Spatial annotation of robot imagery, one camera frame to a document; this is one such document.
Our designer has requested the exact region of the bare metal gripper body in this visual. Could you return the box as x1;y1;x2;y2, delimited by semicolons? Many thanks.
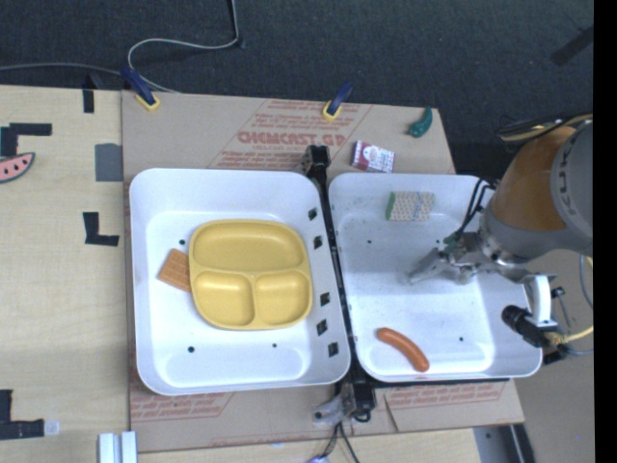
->
446;233;531;279

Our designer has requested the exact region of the white plastic tray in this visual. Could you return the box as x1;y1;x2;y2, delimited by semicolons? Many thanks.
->
327;171;545;384
128;167;353;397

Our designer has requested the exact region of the beige packet with green edge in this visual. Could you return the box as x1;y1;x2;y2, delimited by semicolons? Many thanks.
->
384;190;437;223

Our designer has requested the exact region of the orange sausage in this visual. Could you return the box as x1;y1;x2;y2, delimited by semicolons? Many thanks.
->
376;326;431;373

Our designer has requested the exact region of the thin black rod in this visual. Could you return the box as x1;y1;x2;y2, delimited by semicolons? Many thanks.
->
315;175;363;381

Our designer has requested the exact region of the red and white carton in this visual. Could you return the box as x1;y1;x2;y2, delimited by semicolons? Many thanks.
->
350;139;397;175

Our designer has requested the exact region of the green toy pepper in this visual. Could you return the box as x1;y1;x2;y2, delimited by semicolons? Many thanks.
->
406;105;435;139

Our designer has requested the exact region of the yellow divided plate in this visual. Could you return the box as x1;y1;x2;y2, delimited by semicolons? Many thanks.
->
187;218;315;332

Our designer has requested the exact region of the orange waffle biscuit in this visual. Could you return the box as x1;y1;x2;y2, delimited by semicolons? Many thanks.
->
155;248;192;294

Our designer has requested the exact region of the brown cardboard board red print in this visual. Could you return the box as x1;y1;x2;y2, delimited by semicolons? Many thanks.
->
120;89;526;454

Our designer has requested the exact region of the pink watermelon slice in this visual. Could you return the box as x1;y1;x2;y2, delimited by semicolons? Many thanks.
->
0;151;37;184

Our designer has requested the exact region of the black cylinder on white bracket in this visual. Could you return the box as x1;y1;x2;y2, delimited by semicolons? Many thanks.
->
500;272;566;350

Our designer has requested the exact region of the black block with thin wires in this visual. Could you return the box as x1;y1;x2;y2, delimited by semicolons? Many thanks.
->
295;144;333;178
311;378;378;424

